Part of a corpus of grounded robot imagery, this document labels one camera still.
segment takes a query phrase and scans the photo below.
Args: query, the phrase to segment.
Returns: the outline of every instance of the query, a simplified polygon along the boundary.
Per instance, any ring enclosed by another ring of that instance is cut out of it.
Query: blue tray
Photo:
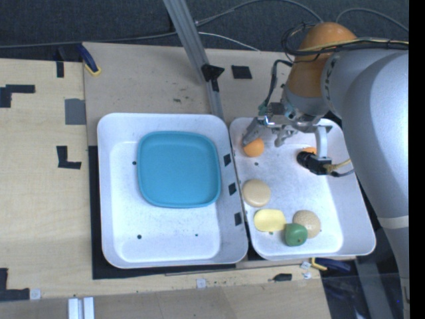
[[[146,201],[160,207],[205,207],[220,195],[215,145],[191,132],[162,131],[144,136],[137,150],[137,178]]]

